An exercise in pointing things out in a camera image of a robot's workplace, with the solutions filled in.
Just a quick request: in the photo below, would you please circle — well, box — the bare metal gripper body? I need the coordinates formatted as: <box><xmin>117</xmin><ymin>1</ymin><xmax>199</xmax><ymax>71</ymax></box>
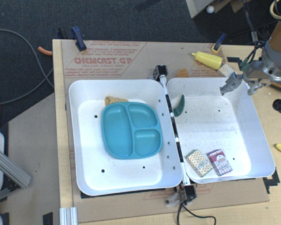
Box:
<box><xmin>242</xmin><ymin>60</ymin><xmax>281</xmax><ymax>84</ymax></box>

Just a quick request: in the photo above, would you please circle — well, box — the small patterned white carton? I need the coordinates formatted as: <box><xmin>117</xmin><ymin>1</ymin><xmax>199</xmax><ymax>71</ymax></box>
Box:
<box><xmin>216</xmin><ymin>63</ymin><xmax>234</xmax><ymax>78</ymax></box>

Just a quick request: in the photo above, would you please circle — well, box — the yellow mustard bottle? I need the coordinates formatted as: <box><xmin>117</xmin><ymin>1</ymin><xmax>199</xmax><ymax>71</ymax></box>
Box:
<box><xmin>191</xmin><ymin>51</ymin><xmax>223</xmax><ymax>70</ymax></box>

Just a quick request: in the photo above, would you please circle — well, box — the white plastic tray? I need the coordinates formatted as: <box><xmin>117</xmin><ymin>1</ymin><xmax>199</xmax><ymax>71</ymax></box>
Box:
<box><xmin>166</xmin><ymin>76</ymin><xmax>276</xmax><ymax>184</ymax></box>
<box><xmin>68</xmin><ymin>79</ymin><xmax>184</xmax><ymax>196</ymax></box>

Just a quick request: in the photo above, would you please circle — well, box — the orange biscuit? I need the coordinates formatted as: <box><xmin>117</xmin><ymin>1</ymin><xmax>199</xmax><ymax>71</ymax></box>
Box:
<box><xmin>176</xmin><ymin>68</ymin><xmax>190</xmax><ymax>78</ymax></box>

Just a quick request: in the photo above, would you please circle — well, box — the green chili pepper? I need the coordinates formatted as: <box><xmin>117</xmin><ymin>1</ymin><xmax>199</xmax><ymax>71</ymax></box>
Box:
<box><xmin>173</xmin><ymin>94</ymin><xmax>185</xmax><ymax>118</ymax></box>

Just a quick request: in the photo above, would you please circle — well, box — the thin black and white rod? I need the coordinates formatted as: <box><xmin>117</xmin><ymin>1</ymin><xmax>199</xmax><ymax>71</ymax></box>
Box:
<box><xmin>159</xmin><ymin>75</ymin><xmax>191</xmax><ymax>185</ymax></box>

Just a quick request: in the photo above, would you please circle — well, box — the red and white carton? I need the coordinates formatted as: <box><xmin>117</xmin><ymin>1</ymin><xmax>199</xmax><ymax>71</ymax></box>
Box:
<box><xmin>207</xmin><ymin>149</ymin><xmax>233</xmax><ymax>177</ymax></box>

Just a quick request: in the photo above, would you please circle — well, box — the yellow dotted white carton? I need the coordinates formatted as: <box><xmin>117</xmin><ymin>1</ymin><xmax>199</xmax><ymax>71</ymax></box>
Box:
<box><xmin>185</xmin><ymin>149</ymin><xmax>214</xmax><ymax>179</ymax></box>

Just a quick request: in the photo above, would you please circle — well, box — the brown cardboard board, red print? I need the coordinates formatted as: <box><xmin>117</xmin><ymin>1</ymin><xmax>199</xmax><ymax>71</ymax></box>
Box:
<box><xmin>60</xmin><ymin>39</ymin><xmax>270</xmax><ymax>223</ymax></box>

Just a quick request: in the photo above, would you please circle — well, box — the blue divided plate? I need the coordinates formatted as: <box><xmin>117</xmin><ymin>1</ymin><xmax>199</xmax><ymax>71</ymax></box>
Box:
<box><xmin>101</xmin><ymin>102</ymin><xmax>163</xmax><ymax>160</ymax></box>

